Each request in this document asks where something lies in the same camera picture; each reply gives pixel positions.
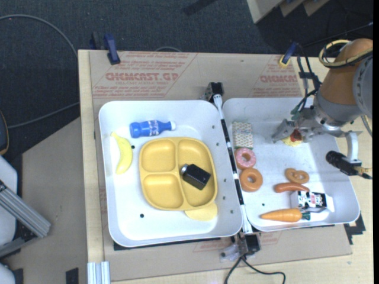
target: toy banana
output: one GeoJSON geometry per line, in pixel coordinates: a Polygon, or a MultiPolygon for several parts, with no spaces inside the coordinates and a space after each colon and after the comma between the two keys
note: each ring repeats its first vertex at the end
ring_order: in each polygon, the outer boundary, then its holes
{"type": "Polygon", "coordinates": [[[120,159],[118,160],[116,167],[116,174],[121,175],[130,167],[131,160],[133,158],[133,152],[131,150],[131,145],[127,139],[120,137],[115,132],[112,132],[111,136],[116,139],[118,149],[120,149],[120,159]]]}

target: sausage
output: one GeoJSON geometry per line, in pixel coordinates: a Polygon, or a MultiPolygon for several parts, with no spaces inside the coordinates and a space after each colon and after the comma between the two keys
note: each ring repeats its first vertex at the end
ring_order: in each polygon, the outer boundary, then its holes
{"type": "Polygon", "coordinates": [[[276,192],[294,192],[294,191],[303,191],[303,192],[308,192],[309,188],[299,184],[299,183],[294,183],[294,182],[288,182],[288,183],[279,183],[275,185],[275,191],[276,192]]]}

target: wooden table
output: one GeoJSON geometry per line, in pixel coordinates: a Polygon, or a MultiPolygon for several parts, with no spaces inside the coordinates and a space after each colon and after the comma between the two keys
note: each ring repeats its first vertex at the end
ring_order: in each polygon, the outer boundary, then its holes
{"type": "MultiPolygon", "coordinates": [[[[310,61],[313,71],[322,80],[327,70],[319,64],[316,58],[311,58],[310,61]]],[[[293,62],[293,65],[295,71],[298,72],[295,62],[293,62]]],[[[79,80],[88,262],[100,263],[104,261],[104,245],[100,216],[97,153],[94,140],[91,67],[89,51],[87,50],[79,51],[79,80]]],[[[370,167],[372,165],[372,138],[368,135],[359,119],[348,129],[363,131],[359,136],[359,158],[362,160],[364,166],[370,167]]],[[[347,152],[344,140],[338,140],[338,145],[341,152],[347,152]]],[[[355,235],[353,237],[354,244],[351,246],[351,255],[269,264],[258,266],[258,268],[266,272],[282,271],[287,275],[288,283],[304,283],[304,281],[308,280],[316,283],[373,283],[372,181],[357,176],[351,177],[351,181],[361,206],[361,214],[366,229],[363,235],[355,235]]],[[[227,272],[227,269],[221,269],[182,275],[125,280],[117,283],[223,283],[227,272]]],[[[282,277],[280,275],[260,275],[248,267],[237,268],[230,278],[230,282],[232,283],[281,283],[281,281],[282,277]]]]}

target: yellow divided plate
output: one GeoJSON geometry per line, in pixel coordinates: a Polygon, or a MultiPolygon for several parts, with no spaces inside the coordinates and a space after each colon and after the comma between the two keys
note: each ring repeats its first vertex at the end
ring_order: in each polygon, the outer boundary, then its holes
{"type": "Polygon", "coordinates": [[[143,145],[139,158],[144,197],[153,207],[185,211],[210,205],[217,195],[217,179],[208,147],[194,138],[158,138],[143,145]],[[182,179],[184,164],[195,164],[210,173],[199,190],[182,179]]]}

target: toy donut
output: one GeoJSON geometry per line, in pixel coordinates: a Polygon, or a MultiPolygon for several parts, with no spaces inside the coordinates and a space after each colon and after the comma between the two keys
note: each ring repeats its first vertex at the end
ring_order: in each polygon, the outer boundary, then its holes
{"type": "Polygon", "coordinates": [[[236,163],[239,169],[253,167],[256,162],[254,151],[247,147],[241,147],[235,151],[236,163]]]}
{"type": "Polygon", "coordinates": [[[285,177],[294,183],[304,184],[309,181],[309,175],[303,170],[295,170],[295,168],[287,168],[285,177]]]}
{"type": "Polygon", "coordinates": [[[255,168],[244,169],[239,180],[245,192],[256,192],[263,184],[262,174],[255,168]]]}

